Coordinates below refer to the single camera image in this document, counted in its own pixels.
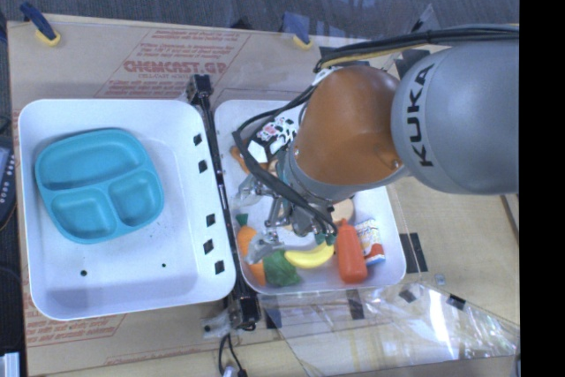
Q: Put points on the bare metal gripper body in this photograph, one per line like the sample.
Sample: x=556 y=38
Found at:
x=309 y=218

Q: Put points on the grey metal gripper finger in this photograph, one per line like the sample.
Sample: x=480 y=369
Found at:
x=264 y=245
x=253 y=190

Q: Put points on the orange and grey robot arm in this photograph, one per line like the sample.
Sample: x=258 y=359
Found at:
x=450 y=119

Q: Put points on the orange carrot with green top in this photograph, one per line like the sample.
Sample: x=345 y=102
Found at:
x=245 y=236

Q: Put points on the green toy lettuce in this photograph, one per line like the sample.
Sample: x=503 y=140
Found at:
x=280 y=271

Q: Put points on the orange curved toy pastry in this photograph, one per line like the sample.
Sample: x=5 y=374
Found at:
x=240 y=161

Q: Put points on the thin black and white rod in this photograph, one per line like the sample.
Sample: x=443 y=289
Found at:
x=219 y=185

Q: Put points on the tan round bread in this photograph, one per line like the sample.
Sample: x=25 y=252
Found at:
x=346 y=209

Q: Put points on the yellow banana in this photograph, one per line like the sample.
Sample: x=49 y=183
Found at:
x=309 y=258

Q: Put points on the orange bottle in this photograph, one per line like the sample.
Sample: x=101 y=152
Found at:
x=351 y=254

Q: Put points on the white carton with cow print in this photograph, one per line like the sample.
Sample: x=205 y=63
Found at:
x=276 y=132

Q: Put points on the small colourful printed carton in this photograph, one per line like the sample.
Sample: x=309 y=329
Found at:
x=373 y=240

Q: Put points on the white plastic tray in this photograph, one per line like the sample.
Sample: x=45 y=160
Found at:
x=132 y=278
x=384 y=243

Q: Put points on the blue divided plate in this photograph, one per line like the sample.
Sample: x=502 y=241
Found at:
x=97 y=185

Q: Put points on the brown cardboard board, red print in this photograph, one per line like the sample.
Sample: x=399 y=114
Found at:
x=110 y=57

